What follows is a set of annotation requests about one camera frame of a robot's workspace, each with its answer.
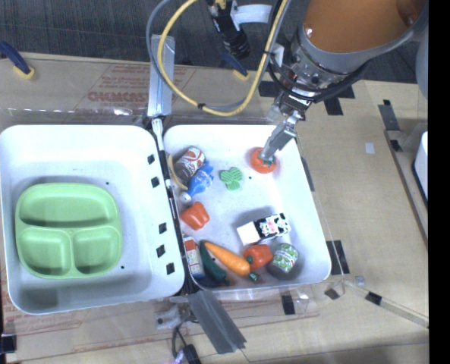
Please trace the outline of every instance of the green divided plate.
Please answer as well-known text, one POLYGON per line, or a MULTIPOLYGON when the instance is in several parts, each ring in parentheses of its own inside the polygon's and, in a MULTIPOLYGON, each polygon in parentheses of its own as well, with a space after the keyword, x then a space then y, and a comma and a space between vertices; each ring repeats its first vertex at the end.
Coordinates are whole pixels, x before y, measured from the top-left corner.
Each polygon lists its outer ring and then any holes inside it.
POLYGON ((17 201, 17 253, 41 278, 88 278, 112 270, 121 258, 117 204, 92 184, 53 183, 29 187, 17 201))

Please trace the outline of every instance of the orange pepper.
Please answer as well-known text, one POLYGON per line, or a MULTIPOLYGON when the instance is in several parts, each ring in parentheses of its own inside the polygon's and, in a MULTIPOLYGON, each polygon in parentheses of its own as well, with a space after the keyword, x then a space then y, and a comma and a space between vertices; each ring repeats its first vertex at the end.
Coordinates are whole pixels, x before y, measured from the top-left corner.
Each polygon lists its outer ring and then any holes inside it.
POLYGON ((250 263, 250 269, 254 270, 272 261, 273 253, 267 244, 257 244, 246 248, 243 257, 250 263))
POLYGON ((181 213, 181 220, 197 231, 209 221, 209 215, 201 202, 195 202, 181 213))

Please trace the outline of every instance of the yellow cable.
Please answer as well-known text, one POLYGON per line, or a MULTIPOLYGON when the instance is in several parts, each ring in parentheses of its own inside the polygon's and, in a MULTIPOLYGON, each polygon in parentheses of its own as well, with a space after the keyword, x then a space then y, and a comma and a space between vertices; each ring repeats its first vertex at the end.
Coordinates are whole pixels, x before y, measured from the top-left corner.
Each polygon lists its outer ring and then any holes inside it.
MULTIPOLYGON (((194 105, 194 106, 199 106, 199 103, 195 100, 193 100, 192 98, 186 96, 179 88, 176 87, 176 85, 174 85, 174 83, 172 82, 172 80, 169 78, 169 75, 167 75, 167 72, 165 71, 164 68, 164 63, 162 61, 162 51, 164 49, 164 43, 165 43, 165 38, 167 37, 169 31, 171 30, 172 26, 174 25, 175 21, 182 15, 182 13, 184 12, 184 10, 186 10, 187 7, 189 7, 190 5, 192 5, 194 2, 197 2, 198 0, 187 0, 175 13, 174 15, 172 15, 171 19, 169 20, 169 22, 166 24, 164 31, 162 31, 162 35, 161 35, 161 39, 159 40, 159 46, 157 48, 157 62, 159 65, 159 69, 162 73, 162 76, 165 79, 165 82, 171 87, 171 89, 177 93, 182 99, 184 99, 185 101, 189 102, 190 104, 194 105)), ((266 59, 267 59, 267 54, 269 53, 271 47, 272 47, 272 41, 273 41, 273 36, 275 31, 277 30, 277 25, 278 25, 278 20, 282 15, 282 12, 285 9, 285 5, 287 3, 288 0, 282 0, 282 3, 280 4, 280 7, 277 10, 277 14, 275 16, 275 20, 273 22, 272 28, 270 30, 269 33, 269 38, 267 39, 267 42, 265 44, 265 49, 263 51, 262 54, 262 59, 260 60, 259 63, 259 67, 257 69, 257 73, 255 76, 255 80, 252 83, 252 86, 250 88, 250 91, 247 94, 247 97, 245 97, 244 101, 233 111, 216 111, 215 109, 211 109, 208 108, 206 106, 203 106, 203 110, 212 114, 212 115, 216 115, 216 116, 235 116, 238 113, 242 112, 247 105, 249 104, 250 100, 253 97, 253 93, 255 92, 256 88, 258 87, 258 84, 260 83, 260 76, 262 75, 263 70, 265 69, 265 63, 266 63, 266 59)), ((216 2, 220 5, 221 9, 225 8, 225 4, 226 4, 226 0, 216 0, 216 2)))

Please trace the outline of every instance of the dark floor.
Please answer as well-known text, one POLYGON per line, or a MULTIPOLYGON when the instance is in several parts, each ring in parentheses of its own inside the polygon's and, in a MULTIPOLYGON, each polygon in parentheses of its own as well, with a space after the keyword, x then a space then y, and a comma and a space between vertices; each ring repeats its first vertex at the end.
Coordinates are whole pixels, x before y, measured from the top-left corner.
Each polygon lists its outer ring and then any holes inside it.
MULTIPOLYGON (((146 22, 161 0, 0 0, 0 41, 24 52, 77 55, 148 61, 146 22)), ((162 32, 170 15, 184 0, 172 2, 158 15, 153 32, 162 32)), ((244 4, 273 4, 275 0, 237 0, 244 4)), ((282 27, 290 36, 302 19, 308 0, 294 0, 282 27)), ((266 40, 266 26, 247 24, 252 52, 244 60, 254 70, 266 40)), ((223 45, 206 9, 189 8, 171 32, 176 38, 177 63, 218 67, 223 45)), ((381 55, 370 64, 364 78, 415 83, 418 44, 408 43, 381 55)))

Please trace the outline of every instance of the toy tomato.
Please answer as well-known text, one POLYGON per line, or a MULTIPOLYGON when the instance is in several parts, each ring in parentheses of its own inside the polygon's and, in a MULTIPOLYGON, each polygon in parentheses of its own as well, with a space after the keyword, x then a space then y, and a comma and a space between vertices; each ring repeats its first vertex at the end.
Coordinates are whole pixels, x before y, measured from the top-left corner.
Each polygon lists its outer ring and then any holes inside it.
POLYGON ((201 202, 195 202, 181 213, 181 220, 197 231, 209 221, 209 216, 204 205, 201 202))
POLYGON ((261 152, 261 148, 252 151, 250 155, 250 166, 261 174, 271 173, 275 170, 275 167, 277 167, 275 156, 272 157, 272 161, 265 161, 259 157, 261 152))
POLYGON ((246 248, 243 257, 250 263, 250 269, 254 270, 270 262, 273 259, 273 253, 268 245, 258 244, 246 248))

